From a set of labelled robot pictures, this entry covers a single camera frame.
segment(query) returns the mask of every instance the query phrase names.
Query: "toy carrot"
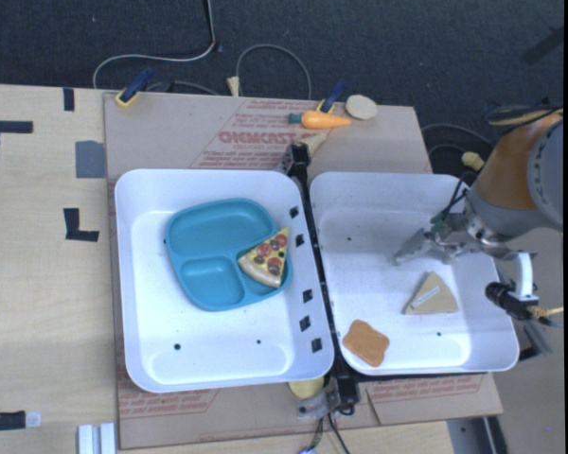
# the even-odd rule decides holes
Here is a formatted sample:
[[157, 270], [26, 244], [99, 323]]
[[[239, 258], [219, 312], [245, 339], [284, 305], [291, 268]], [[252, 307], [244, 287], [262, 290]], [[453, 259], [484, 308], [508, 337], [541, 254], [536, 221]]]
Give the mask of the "toy carrot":
[[301, 123], [310, 130], [327, 130], [351, 124], [351, 119], [321, 111], [305, 111], [303, 114], [289, 114], [289, 123]]

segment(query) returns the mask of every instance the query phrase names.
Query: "cardboard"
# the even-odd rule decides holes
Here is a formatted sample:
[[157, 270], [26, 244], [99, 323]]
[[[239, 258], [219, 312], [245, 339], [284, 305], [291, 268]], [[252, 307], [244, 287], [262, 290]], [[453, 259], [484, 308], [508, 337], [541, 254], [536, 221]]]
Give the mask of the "cardboard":
[[[117, 179], [136, 168], [277, 168], [290, 143], [314, 133], [289, 124], [288, 114], [317, 103], [142, 94], [121, 110], [114, 95], [104, 95], [104, 128], [120, 448], [313, 432], [316, 421], [297, 418], [297, 398], [287, 384], [156, 394], [131, 382], [124, 364], [113, 191]], [[319, 132], [327, 139], [312, 157], [310, 179], [324, 171], [431, 172], [412, 108], [379, 106], [373, 119]], [[370, 382], [360, 390], [361, 402], [353, 415], [338, 420], [340, 428], [502, 411], [490, 374]]]

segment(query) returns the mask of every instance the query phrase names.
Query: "blue plate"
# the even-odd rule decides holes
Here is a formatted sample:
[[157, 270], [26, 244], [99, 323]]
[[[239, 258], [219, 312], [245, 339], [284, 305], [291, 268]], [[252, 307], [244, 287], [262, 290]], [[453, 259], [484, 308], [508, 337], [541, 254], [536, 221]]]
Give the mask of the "blue plate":
[[166, 244], [187, 297], [202, 309], [224, 311], [278, 294], [292, 276], [290, 260], [279, 288], [255, 281], [237, 262], [278, 230], [269, 213], [247, 199], [212, 201], [176, 213], [167, 225]]

